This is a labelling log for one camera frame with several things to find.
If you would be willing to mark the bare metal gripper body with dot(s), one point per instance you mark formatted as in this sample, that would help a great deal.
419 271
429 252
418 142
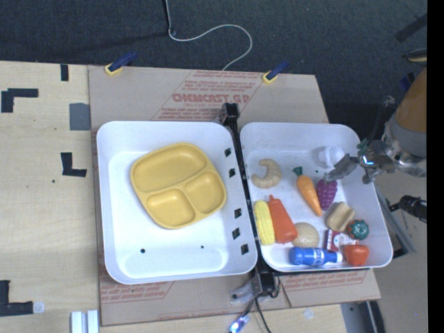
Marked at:
399 160

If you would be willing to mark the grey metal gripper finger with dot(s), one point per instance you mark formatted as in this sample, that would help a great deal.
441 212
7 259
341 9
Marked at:
341 168
368 176

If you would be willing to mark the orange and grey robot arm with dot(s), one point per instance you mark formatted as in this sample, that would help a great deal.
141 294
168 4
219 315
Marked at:
412 113

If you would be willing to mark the clear white plastic bottle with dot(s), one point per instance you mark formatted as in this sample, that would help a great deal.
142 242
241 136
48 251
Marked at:
327 155

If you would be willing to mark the purple grapes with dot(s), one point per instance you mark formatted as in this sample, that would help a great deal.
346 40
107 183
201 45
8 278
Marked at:
326 193

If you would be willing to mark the orange carrot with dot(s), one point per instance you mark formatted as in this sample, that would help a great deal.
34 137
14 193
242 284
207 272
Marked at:
308 191

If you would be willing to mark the beige hot dog bun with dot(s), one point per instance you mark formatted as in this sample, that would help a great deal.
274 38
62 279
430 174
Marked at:
340 216

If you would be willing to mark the green round toy vegetable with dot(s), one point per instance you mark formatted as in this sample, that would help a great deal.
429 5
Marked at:
358 229

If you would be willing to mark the white plastic tray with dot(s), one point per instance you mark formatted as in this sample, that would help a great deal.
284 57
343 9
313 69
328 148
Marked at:
173 255
288 144

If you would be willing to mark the beige croissant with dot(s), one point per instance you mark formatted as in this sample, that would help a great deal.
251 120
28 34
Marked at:
272 175

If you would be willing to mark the red and white carton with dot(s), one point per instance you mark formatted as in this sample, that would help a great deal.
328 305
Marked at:
333 240

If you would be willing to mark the beige bread roll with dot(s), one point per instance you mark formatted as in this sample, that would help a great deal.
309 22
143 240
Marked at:
306 235

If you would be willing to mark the orange bell pepper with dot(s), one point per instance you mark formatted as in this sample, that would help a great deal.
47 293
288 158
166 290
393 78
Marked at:
356 254

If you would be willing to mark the orange sauce bottle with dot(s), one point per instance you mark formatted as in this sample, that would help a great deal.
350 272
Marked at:
281 220

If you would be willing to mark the blue bottle white cap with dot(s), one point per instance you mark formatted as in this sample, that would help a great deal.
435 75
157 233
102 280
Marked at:
308 256

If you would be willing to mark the yellow corn cob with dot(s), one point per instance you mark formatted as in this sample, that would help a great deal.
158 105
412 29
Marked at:
264 222

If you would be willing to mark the thin black rod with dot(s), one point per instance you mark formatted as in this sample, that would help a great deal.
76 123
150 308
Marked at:
240 158

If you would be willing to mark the yellow divided plate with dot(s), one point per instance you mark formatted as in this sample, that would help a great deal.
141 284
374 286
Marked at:
173 179

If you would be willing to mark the brown cardboard board red print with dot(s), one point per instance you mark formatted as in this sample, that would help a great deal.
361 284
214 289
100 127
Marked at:
166 92

